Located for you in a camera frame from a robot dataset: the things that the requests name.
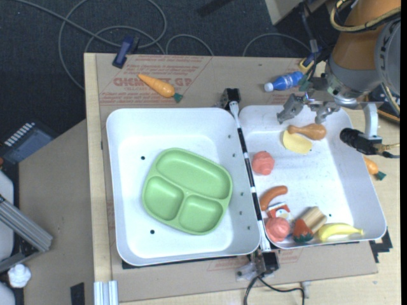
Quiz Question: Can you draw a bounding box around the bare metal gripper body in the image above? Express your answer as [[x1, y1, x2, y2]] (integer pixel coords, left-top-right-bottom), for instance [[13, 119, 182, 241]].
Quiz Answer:
[[303, 76, 362, 109]]

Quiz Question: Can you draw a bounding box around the brown chicken drumstick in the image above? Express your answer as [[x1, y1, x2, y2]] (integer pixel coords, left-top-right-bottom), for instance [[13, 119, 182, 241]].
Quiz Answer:
[[287, 123, 328, 141]]

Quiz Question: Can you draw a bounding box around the blue plastic bottle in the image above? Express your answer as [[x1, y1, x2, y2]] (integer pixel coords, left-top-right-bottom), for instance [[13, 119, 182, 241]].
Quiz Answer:
[[263, 71, 305, 93]]

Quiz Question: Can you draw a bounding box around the yellow potato chip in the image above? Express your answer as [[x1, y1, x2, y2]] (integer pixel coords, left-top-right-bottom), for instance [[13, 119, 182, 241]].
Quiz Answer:
[[282, 130, 314, 155]]

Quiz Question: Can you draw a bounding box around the pink toy shrimp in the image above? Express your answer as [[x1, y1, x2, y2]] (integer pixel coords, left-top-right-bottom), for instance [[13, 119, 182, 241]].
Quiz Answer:
[[265, 216, 291, 243], [252, 151, 276, 176]]

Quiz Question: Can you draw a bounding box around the white plastic tray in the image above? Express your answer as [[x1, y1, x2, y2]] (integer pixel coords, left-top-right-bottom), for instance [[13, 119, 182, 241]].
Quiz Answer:
[[238, 104, 388, 250], [106, 107, 262, 267]]

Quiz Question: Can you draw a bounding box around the thin black and white rod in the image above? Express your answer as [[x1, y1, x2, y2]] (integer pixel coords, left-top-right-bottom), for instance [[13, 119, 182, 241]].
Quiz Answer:
[[229, 101, 272, 252]]

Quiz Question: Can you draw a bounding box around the orange carrot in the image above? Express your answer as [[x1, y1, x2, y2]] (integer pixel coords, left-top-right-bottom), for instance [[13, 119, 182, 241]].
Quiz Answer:
[[137, 73, 184, 104], [363, 156, 387, 181]]

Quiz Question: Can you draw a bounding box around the orange sausage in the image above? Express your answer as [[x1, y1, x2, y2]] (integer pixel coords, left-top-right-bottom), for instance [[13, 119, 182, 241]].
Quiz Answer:
[[259, 185, 289, 212]]

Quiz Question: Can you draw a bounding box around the brown cardboard board red print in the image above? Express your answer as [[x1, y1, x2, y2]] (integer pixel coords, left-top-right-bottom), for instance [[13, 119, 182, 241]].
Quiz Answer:
[[95, 53, 380, 303]]

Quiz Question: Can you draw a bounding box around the red and white carton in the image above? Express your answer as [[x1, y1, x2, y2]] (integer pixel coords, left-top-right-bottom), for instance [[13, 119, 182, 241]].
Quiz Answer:
[[266, 201, 292, 220]]

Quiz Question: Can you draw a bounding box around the yellow banana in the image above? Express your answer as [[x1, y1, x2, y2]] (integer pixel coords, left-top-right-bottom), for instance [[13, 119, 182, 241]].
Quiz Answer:
[[317, 222, 364, 243]]

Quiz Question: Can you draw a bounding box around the green divided plate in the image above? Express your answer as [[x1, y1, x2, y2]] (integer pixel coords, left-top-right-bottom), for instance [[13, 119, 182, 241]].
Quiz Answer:
[[141, 147, 233, 236]]

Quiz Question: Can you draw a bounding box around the red strawberry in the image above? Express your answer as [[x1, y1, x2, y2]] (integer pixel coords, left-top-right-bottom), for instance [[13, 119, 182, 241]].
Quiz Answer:
[[292, 218, 314, 243]]

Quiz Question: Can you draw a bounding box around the black cylinder on white bracket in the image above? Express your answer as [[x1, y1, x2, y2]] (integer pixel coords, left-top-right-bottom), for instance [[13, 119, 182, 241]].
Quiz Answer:
[[339, 102, 384, 156]]

